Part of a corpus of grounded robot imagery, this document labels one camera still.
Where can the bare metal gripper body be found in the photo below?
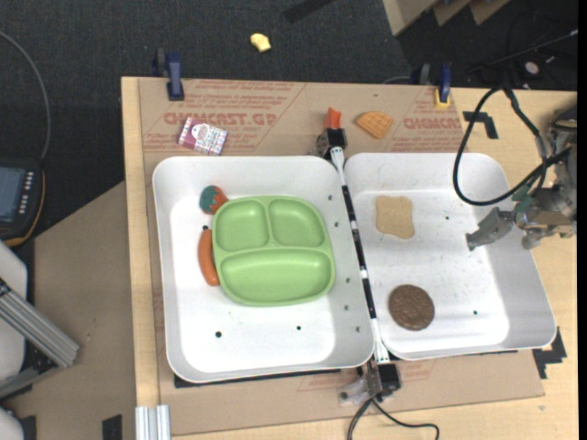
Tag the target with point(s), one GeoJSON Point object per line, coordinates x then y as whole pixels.
{"type": "Point", "coordinates": [550, 213]}

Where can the red and green toy strawberry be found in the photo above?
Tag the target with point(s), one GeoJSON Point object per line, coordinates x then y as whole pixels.
{"type": "Point", "coordinates": [211, 200]}

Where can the orange toy waffle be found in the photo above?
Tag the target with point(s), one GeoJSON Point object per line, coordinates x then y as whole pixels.
{"type": "Point", "coordinates": [375, 124]}

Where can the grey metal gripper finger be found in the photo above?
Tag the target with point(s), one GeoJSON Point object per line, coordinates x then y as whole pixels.
{"type": "Point", "coordinates": [490, 228]}
{"type": "Point", "coordinates": [534, 240]}

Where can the orange toy sausage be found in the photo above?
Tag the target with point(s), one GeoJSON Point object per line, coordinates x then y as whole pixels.
{"type": "Point", "coordinates": [207, 259]}

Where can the beige toy bread slice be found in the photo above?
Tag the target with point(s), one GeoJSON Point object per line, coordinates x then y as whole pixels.
{"type": "Point", "coordinates": [394, 216]}

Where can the white plastic tray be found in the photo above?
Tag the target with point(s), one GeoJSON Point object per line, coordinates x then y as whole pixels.
{"type": "Point", "coordinates": [257, 342]}
{"type": "Point", "coordinates": [458, 282]}

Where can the yellow toy piece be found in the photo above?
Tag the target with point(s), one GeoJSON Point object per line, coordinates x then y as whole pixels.
{"type": "Point", "coordinates": [260, 42]}

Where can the brown round biscuit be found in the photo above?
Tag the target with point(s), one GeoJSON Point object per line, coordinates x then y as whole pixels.
{"type": "Point", "coordinates": [411, 307]}

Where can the brown cardboard board red print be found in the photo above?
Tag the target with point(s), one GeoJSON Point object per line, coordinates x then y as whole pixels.
{"type": "Point", "coordinates": [284, 108]}

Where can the green divided plate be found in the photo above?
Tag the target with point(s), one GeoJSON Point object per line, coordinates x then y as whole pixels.
{"type": "Point", "coordinates": [275, 273]}

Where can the thin black and white rod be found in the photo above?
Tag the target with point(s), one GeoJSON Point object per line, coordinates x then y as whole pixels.
{"type": "Point", "coordinates": [357, 241]}

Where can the pink and white carton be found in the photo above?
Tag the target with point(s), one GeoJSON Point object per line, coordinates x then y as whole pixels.
{"type": "Point", "coordinates": [202, 136]}

